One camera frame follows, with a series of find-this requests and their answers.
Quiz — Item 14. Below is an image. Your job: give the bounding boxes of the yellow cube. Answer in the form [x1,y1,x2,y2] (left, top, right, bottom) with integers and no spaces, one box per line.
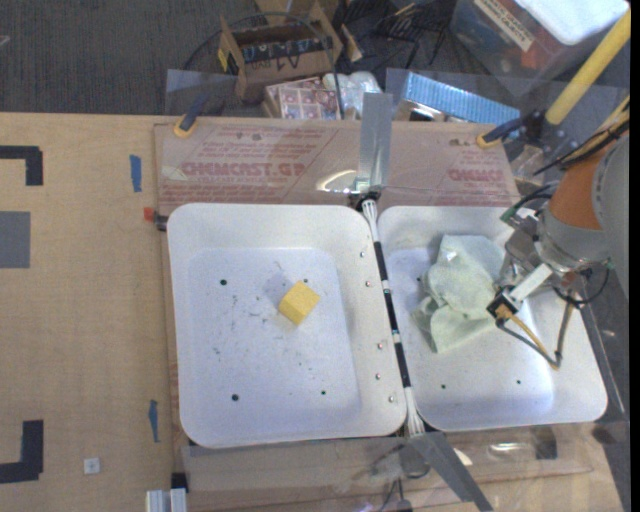
[277,279,322,327]

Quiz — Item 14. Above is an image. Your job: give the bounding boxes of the brown cardboard board red print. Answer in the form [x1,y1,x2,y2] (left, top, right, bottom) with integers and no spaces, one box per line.
[152,117,597,497]

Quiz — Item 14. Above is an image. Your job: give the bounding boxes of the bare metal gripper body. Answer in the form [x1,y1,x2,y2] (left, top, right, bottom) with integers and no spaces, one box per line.
[502,213,560,282]

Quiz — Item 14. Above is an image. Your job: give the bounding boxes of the white plastic tray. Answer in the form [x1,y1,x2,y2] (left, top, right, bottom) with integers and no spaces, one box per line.
[377,204,610,433]
[166,202,409,450]

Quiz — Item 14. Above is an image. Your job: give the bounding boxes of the pale green cloth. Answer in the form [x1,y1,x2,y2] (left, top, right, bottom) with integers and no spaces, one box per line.
[410,233,507,355]

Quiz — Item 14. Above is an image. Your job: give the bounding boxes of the black and white thin rod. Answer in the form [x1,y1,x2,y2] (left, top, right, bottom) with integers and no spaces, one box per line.
[360,198,426,439]

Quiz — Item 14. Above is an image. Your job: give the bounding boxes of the black cylinder on white bracket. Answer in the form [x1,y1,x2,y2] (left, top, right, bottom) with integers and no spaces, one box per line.
[486,263,554,322]

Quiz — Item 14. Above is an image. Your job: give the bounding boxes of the black block with thin wires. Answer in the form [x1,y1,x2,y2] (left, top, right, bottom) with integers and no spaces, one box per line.
[354,183,384,209]

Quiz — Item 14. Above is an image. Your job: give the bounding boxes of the brown cardboard box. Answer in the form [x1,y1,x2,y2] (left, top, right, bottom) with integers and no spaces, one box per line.
[217,0,347,103]

